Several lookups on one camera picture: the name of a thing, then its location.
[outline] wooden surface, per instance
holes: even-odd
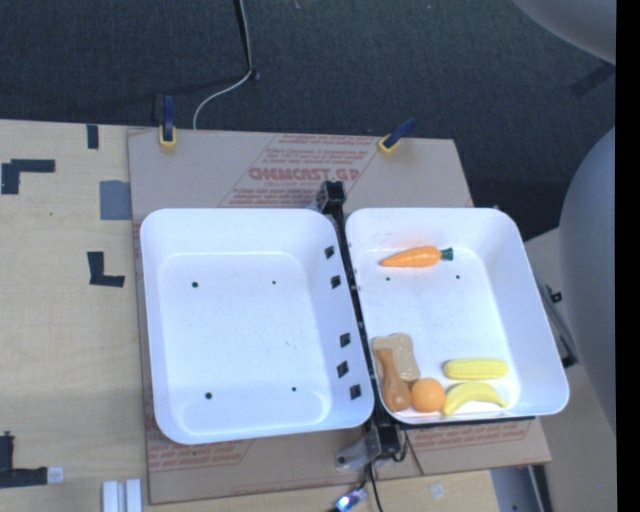
[[[0,162],[56,161],[0,195],[0,431],[16,436],[16,468],[64,468],[62,484],[0,489],[0,510],[97,511],[101,483],[128,478],[145,510],[329,510],[348,488],[147,504],[132,225],[100,220],[99,182],[129,181],[126,130],[101,126],[92,150],[84,125],[0,121]],[[89,251],[124,287],[89,285]],[[385,511],[498,511],[488,471],[378,489]]]

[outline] toy carrot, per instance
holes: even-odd
[[[380,265],[383,267],[430,267],[440,260],[451,261],[452,259],[452,248],[440,250],[433,245],[427,245],[389,256],[383,259]]]

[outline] brown paper board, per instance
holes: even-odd
[[[145,397],[149,497],[153,504],[357,483],[336,469],[334,451],[361,429],[183,446],[153,416],[139,230],[162,208],[297,207],[314,204],[324,180],[345,184],[348,214],[365,207],[472,206],[452,141],[403,139],[385,155],[375,137],[178,131],[173,148],[157,129],[129,132],[136,285]],[[520,465],[550,459],[536,419],[444,426],[408,433],[401,463],[377,466],[379,478]]]

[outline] yellow banana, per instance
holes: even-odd
[[[443,369],[450,379],[460,380],[499,379],[509,373],[506,361],[494,357],[452,359],[445,363]]]
[[[506,407],[508,402],[503,400],[495,388],[486,382],[463,382],[455,384],[447,390],[447,397],[442,413],[449,416],[467,402],[491,402]]]

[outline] dark background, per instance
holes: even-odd
[[[615,124],[615,67],[509,0],[245,0],[260,80],[198,128],[453,139],[477,206],[525,240]],[[190,128],[247,69],[232,0],[0,5],[0,118],[146,126],[157,94]]]

